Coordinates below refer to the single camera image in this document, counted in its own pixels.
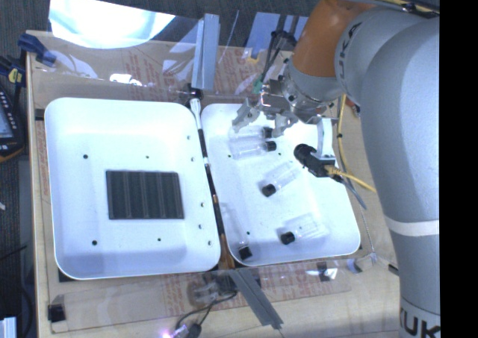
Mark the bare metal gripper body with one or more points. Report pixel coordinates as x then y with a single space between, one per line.
278 99

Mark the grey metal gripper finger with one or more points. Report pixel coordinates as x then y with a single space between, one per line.
244 115
281 125

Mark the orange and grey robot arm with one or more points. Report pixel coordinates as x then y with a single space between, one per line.
396 105

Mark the clear plastic bottle black cap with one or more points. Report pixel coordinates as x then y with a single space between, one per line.
249 149
234 224
281 178
304 229
254 132

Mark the thin black and white rod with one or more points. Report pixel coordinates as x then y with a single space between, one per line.
210 176

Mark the white plastic tray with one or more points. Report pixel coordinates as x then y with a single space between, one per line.
261 217
123 131

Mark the black ribbed rectangular mat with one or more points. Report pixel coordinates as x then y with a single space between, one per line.
145 194

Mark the brown cardboard board red print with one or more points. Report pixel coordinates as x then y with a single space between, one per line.
112 299

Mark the black cylinder on white bracket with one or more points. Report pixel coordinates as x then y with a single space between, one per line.
311 159

